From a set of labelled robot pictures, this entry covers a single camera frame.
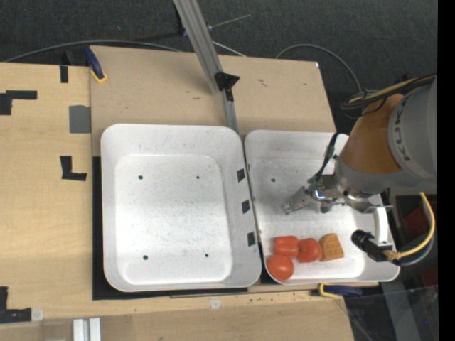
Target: black connector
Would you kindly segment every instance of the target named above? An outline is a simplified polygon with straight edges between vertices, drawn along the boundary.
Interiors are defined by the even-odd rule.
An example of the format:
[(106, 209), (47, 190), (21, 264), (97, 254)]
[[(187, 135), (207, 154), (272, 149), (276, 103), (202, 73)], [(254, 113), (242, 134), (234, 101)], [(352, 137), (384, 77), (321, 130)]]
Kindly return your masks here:
[(371, 242), (370, 239), (375, 237), (370, 232), (365, 232), (363, 230), (356, 230), (351, 235), (350, 239), (352, 242), (360, 249), (363, 250), (367, 255), (374, 261), (387, 261), (387, 256), (384, 254), (385, 250), (392, 250), (392, 245), (385, 245), (379, 247), (374, 242)]

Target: white tray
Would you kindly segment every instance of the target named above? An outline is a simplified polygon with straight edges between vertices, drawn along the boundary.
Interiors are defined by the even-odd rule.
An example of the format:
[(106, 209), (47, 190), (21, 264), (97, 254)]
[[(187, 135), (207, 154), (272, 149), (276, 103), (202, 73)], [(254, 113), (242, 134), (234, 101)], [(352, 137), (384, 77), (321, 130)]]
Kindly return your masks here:
[(233, 130), (116, 124), (102, 135), (101, 159), (104, 268), (113, 287), (235, 288), (259, 278), (242, 142)]
[[(294, 235), (299, 239), (335, 232), (345, 257), (333, 261), (299, 263), (294, 260), (294, 275), (279, 283), (305, 284), (324, 282), (390, 281), (400, 268), (389, 262), (376, 263), (359, 250), (350, 236), (357, 229), (374, 234), (372, 215), (362, 215), (349, 206), (336, 205), (326, 214), (314, 203), (289, 215), (284, 213), (286, 201), (321, 167), (330, 141), (330, 133), (258, 130), (245, 139), (245, 153), (254, 201), (259, 237), (264, 257), (273, 254), (275, 237)], [(336, 153), (340, 153), (347, 136), (340, 135)], [(329, 162), (324, 173), (333, 172)], [(372, 198), (379, 204), (380, 196)]]

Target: wooden table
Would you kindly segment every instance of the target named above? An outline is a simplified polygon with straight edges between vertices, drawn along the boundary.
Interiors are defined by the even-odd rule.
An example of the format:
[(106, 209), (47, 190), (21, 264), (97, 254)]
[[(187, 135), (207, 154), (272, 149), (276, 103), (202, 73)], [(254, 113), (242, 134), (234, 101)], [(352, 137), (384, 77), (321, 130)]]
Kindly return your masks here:
[[(99, 316), (106, 340), (150, 335), (157, 340), (181, 340), (182, 335), (186, 340), (276, 340), (277, 330), (285, 330), (289, 340), (303, 335), (352, 340), (343, 301), (312, 297), (306, 289), (313, 286), (257, 284), (246, 294), (216, 296), (219, 309), (210, 308), (212, 296), (92, 300), (92, 156), (99, 148), (92, 135), (99, 137), (103, 127), (119, 120), (224, 124), (220, 98), (204, 85), (194, 54), (94, 51), (107, 69), (105, 86), (95, 83), (86, 67), (69, 67), (68, 83), (62, 83), (58, 66), (0, 64), (0, 93), (38, 91), (37, 100), (14, 100), (11, 116), (0, 116), (0, 286), (9, 287), (8, 308), (42, 309), (45, 318), (42, 323), (1, 325), (0, 340), (19, 334), (22, 340), (39, 340), (37, 330), (43, 334), (50, 327), (46, 320), (59, 320), (68, 331), (64, 319)], [(234, 94), (243, 136), (254, 129), (334, 131), (315, 63), (220, 59), (226, 72), (241, 76)], [(132, 67), (138, 63), (141, 74), (135, 75)], [(116, 76), (121, 67), (123, 84)], [(159, 77), (145, 80), (154, 72)], [(138, 102), (144, 101), (138, 92), (148, 87), (153, 114), (138, 116)], [(122, 115), (129, 104), (128, 114)], [(92, 135), (70, 133), (68, 112), (75, 105), (92, 107)], [(61, 156), (72, 156), (73, 172), (87, 173), (87, 180), (63, 180)]]

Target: black clamp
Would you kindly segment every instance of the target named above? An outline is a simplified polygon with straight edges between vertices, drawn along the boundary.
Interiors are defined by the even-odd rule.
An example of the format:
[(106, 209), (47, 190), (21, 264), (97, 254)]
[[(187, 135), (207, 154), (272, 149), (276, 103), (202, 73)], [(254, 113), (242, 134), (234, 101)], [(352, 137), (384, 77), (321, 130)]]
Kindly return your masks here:
[(11, 115), (13, 99), (38, 99), (37, 91), (5, 91), (0, 94), (0, 115)]
[(240, 79), (239, 76), (230, 75), (224, 72), (215, 73), (215, 81), (220, 91), (226, 92), (226, 99), (234, 102), (234, 95), (232, 94), (232, 86), (234, 86)]
[(31, 308), (7, 310), (8, 287), (0, 287), (0, 324), (31, 321)]

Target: metal bar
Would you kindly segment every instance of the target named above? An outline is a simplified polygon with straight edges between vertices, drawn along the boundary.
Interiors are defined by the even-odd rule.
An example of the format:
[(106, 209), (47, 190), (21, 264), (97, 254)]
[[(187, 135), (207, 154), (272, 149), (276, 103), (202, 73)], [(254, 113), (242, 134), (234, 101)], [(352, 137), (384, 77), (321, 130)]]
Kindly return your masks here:
[(222, 72), (220, 60), (218, 59), (215, 46), (208, 32), (207, 25), (200, 12), (197, 0), (173, 0), (178, 13), (190, 38), (193, 49), (198, 56), (199, 63), (207, 77), (212, 92), (221, 91), (225, 120), (227, 126), (238, 132), (237, 117), (233, 102), (228, 100), (225, 90), (221, 90), (215, 81), (215, 74)]

